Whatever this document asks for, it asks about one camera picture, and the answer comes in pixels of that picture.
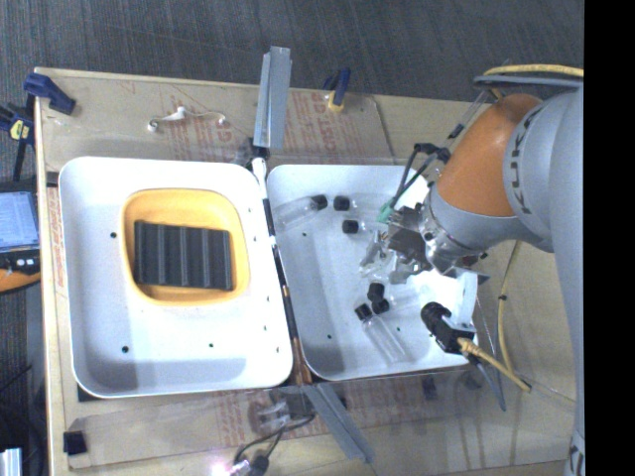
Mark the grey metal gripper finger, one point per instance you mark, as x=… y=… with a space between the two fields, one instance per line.
x=373 y=252
x=403 y=274

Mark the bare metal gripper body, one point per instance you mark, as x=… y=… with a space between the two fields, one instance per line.
x=409 y=238

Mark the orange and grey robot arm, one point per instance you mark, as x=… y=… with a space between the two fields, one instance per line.
x=541 y=166

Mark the white plastic tray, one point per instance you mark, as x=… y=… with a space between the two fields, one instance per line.
x=173 y=345
x=327 y=285

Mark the black ribbed rack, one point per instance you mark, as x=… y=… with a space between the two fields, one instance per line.
x=183 y=256

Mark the yellow square bowl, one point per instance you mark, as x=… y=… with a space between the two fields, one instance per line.
x=183 y=203

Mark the white plastic hook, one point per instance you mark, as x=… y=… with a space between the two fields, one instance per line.
x=171 y=116

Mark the brown cardboard board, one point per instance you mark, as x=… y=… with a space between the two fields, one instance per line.
x=149 y=429

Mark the black cylinder on white bracket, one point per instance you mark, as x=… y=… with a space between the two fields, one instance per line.
x=441 y=325

